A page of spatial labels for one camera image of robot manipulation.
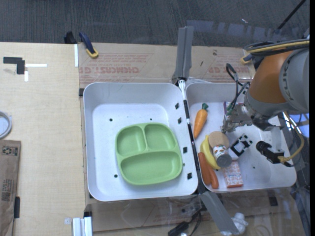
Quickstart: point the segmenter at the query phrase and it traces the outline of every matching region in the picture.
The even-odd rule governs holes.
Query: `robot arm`
[[[224,115],[223,133],[252,124],[267,131],[274,127],[268,120],[280,112],[309,112],[309,40],[304,43],[307,47],[282,52],[276,49],[276,54],[262,60],[244,103]]]

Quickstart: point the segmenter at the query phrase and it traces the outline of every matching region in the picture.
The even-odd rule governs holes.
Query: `white plastic tray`
[[[105,202],[195,192],[198,179],[178,87],[170,83],[93,83],[85,88],[83,99],[88,189],[95,199]],[[115,137],[126,126],[150,121],[171,128],[181,149],[183,170],[177,178],[164,183],[131,185],[120,175]]]
[[[224,101],[233,100],[234,95],[235,84],[233,83],[192,83],[187,86],[186,96],[192,124],[197,111],[201,108],[201,104],[207,103],[209,105],[207,121],[195,140],[197,152],[199,152],[200,144],[207,134],[221,130],[224,117],[223,103]],[[244,100],[242,96],[238,99],[240,102]],[[279,119],[277,117],[272,118],[270,123],[279,125]],[[237,127],[234,132],[226,132],[230,145],[243,133],[247,134],[250,140],[253,141],[253,144],[238,158],[244,182],[243,187],[227,188],[222,170],[216,171],[219,188],[212,189],[211,185],[206,187],[213,192],[233,192],[292,186],[296,182],[295,168],[286,167],[282,164],[272,164],[256,149],[256,143],[259,141],[265,141],[271,145],[276,141],[281,143],[284,156],[290,156],[283,132],[279,132],[279,137],[272,138],[270,131],[261,131],[253,125]]]

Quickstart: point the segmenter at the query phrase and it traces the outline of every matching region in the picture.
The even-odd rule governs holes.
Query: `banana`
[[[206,138],[203,140],[203,142],[200,145],[200,152],[203,152],[206,156],[207,162],[211,165],[211,167],[214,170],[219,170],[221,167],[217,165],[216,159],[213,157],[211,151],[210,151],[210,146],[208,142],[208,136],[206,135]]]

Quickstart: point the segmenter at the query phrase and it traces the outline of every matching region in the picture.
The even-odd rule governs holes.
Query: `green divided plate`
[[[130,184],[166,182],[176,178],[183,168],[177,139],[161,123],[141,123],[121,129],[115,149],[120,172]]]

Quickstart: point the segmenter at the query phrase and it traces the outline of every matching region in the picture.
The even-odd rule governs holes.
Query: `brown paper bag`
[[[20,141],[0,140],[0,236],[12,236]]]

